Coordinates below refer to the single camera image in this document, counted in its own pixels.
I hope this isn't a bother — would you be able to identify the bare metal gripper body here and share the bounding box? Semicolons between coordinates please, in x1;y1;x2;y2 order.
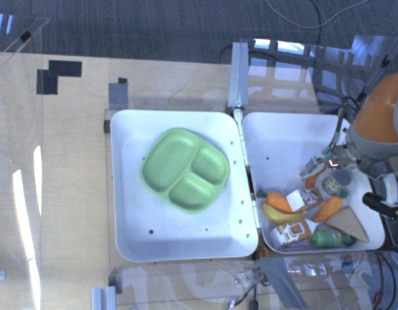
324;143;362;171

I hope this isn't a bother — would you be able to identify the small orange carrot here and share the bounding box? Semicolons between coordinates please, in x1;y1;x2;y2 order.
304;166;328;190

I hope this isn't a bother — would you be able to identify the green can with grey lid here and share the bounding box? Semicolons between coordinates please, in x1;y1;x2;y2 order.
322;169;353;198

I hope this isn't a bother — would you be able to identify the small white and brown carton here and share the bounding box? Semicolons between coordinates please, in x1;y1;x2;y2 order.
285;187;324;213

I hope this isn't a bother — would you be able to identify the white plastic tray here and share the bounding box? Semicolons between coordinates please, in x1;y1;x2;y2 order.
242;111;386;255
110;109;260;264

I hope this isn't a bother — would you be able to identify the orange carrot with green top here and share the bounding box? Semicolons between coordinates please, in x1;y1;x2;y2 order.
257;189;294;214

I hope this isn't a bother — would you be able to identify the yellow banana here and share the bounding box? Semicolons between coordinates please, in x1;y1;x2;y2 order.
260;202;308;225

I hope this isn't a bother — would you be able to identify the brown bread slice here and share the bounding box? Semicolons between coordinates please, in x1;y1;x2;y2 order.
324;206;370;243

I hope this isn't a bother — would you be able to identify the orange and white carton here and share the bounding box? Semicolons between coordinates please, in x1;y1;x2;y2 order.
269;218;319;250

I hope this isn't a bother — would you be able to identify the green bottle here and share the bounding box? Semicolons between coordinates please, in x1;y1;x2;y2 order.
308;229;357;249

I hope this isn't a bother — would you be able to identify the green divided plate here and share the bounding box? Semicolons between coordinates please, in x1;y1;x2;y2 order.
140;127;231;214

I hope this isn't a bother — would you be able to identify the pale wood board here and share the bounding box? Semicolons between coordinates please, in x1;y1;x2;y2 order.
107;57;393;310

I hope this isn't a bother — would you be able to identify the black cylinder on white bracket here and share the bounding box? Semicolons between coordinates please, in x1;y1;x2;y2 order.
362;172;398;221

